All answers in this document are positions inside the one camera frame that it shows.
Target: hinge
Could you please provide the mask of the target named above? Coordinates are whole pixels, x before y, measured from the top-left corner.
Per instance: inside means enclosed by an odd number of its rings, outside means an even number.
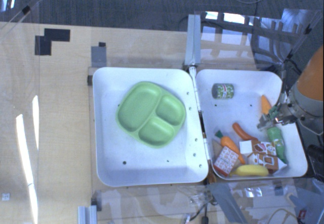
[[[184,66],[198,64],[200,64],[200,15],[189,15]]]
[[[97,224],[97,206],[79,206],[77,220],[78,224]]]
[[[206,158],[207,160],[210,160],[210,153],[209,153],[209,146],[208,146],[208,141],[206,138],[204,138],[204,146],[205,146],[205,152],[206,152]]]

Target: cracker box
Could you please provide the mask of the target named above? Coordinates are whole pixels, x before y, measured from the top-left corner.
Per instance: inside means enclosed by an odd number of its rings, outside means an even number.
[[[241,154],[249,156],[251,153],[276,156],[275,146],[272,142],[241,141],[239,142]]]
[[[279,158],[275,156],[269,156],[269,155],[258,154],[258,153],[252,153],[248,157],[248,164],[264,166],[268,168],[270,174],[273,174],[276,171],[287,166],[285,163],[283,163]]]
[[[234,151],[228,147],[224,147],[214,163],[214,168],[224,176],[228,176],[232,171],[237,159],[238,155]]]

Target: black tape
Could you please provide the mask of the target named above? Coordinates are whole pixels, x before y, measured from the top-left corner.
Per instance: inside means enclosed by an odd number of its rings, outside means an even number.
[[[45,28],[44,36],[51,41],[70,41],[70,30]]]
[[[307,27],[304,31],[304,34],[309,34],[311,31],[312,31],[312,28],[310,28],[310,24],[309,24],[309,25],[307,25]]]
[[[24,15],[27,15],[30,12],[30,7],[29,6],[25,6],[22,10]]]
[[[35,36],[35,55],[52,55],[52,42],[44,36]]]
[[[92,86],[92,78],[93,78],[93,76],[88,75],[88,78],[87,78],[88,86]]]
[[[70,30],[45,28],[44,36],[35,36],[35,55],[52,55],[52,41],[70,41]]]

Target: green divided plate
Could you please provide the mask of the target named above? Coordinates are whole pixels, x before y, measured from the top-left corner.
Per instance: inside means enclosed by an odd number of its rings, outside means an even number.
[[[134,85],[120,103],[116,121],[138,141],[161,148],[176,136],[186,118],[182,102],[151,82]]]

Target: yellow banana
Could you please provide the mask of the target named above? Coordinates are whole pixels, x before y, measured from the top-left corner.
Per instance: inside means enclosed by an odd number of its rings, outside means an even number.
[[[237,174],[240,176],[246,175],[259,175],[259,176],[267,176],[269,171],[266,167],[261,165],[242,165],[239,166],[237,169],[231,172],[232,174]]]

